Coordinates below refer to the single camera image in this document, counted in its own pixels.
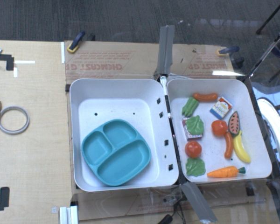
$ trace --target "tomato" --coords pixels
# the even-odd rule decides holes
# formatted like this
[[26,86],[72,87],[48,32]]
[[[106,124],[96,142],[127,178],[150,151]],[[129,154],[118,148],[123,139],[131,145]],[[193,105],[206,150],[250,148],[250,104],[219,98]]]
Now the tomato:
[[201,145],[195,140],[188,142],[185,146],[185,152],[190,158],[197,158],[201,154],[201,151]]
[[211,123],[214,135],[223,136],[228,131],[228,125],[224,120],[215,120]]

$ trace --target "carrot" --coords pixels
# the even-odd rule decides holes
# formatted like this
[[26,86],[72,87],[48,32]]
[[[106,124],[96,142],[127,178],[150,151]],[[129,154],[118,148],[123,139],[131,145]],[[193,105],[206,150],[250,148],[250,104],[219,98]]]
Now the carrot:
[[225,168],[220,168],[215,171],[209,172],[207,174],[208,177],[236,177],[238,173],[244,174],[246,173],[246,169],[244,167],[237,169],[235,166],[228,166]]
[[211,93],[211,94],[203,95],[203,94],[199,94],[199,93],[194,93],[193,98],[198,101],[213,101],[213,100],[218,99],[218,94]]
[[229,158],[231,158],[231,155],[233,152],[233,139],[232,139],[231,133],[228,131],[224,134],[224,137],[225,137],[225,141],[226,141],[226,151],[225,151],[224,157],[226,159],[229,159]]

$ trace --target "banana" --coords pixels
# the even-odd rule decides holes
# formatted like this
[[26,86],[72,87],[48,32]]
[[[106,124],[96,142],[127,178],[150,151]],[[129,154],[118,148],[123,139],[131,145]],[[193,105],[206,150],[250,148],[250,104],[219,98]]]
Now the banana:
[[238,135],[233,138],[233,149],[238,156],[238,158],[243,162],[251,162],[250,156],[244,150],[242,145],[242,131],[240,130]]

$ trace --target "table surface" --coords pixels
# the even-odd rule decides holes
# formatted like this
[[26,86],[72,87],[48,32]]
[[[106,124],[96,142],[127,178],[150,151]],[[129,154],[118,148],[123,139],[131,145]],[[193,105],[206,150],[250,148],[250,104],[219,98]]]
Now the table surface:
[[[18,135],[0,130],[0,188],[10,188],[9,207],[0,211],[0,223],[58,223],[59,207],[69,207],[72,198],[72,168],[68,125],[66,76],[60,42],[0,41],[2,54],[17,61],[18,77],[0,61],[2,108],[24,107],[30,116],[28,129]],[[17,112],[6,114],[2,123],[20,127]],[[279,223],[269,188],[265,201],[216,206],[220,223]],[[158,223],[166,213],[154,213],[83,221],[82,223]],[[200,223],[194,211],[184,210],[187,222]],[[172,223],[181,223],[178,215]]]

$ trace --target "teal plate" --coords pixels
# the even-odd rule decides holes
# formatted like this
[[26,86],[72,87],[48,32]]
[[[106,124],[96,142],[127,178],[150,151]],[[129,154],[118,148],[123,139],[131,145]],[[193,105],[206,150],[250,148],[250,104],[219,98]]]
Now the teal plate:
[[81,150],[94,174],[109,186],[131,180],[151,159],[146,141],[132,125],[121,119],[94,129],[84,138]]

